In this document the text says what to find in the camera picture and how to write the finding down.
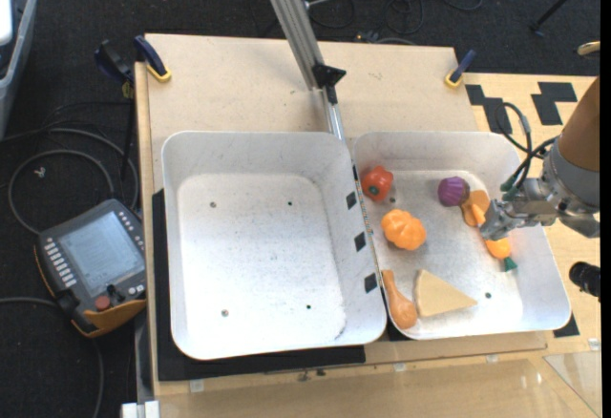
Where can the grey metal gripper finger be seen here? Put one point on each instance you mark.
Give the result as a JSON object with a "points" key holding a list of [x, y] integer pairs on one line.
{"points": [[491, 227], [500, 207]]}

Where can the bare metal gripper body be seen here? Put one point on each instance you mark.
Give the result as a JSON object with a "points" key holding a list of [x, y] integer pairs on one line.
{"points": [[534, 203]]}

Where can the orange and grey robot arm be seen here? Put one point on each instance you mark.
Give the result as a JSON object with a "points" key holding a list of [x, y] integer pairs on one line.
{"points": [[580, 139]]}

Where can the orange toy carrot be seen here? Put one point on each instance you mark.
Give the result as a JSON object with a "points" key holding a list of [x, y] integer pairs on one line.
{"points": [[499, 248]]}

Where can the tan toy biscuit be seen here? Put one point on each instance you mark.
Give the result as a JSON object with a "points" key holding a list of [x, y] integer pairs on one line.
{"points": [[477, 206]]}

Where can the white plastic tray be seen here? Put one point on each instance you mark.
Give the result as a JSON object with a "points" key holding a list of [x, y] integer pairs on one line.
{"points": [[458, 258], [262, 254]]}

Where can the purple toy vegetable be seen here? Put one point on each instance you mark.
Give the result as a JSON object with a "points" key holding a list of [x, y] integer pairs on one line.
{"points": [[452, 191]]}

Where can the tan toy cheese wedge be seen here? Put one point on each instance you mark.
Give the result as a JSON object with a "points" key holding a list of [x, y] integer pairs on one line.
{"points": [[439, 296]]}

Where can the orange toy pumpkin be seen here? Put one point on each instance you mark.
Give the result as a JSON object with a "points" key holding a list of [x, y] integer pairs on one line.
{"points": [[403, 230]]}

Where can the brown toy chicken drumstick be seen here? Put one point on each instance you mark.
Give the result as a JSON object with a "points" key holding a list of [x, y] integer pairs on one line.
{"points": [[401, 306]]}

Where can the red toy pepper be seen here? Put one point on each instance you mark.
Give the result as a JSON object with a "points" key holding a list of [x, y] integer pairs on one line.
{"points": [[377, 183]]}

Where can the pale wood board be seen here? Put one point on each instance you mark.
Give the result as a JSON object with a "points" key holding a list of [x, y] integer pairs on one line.
{"points": [[238, 87]]}

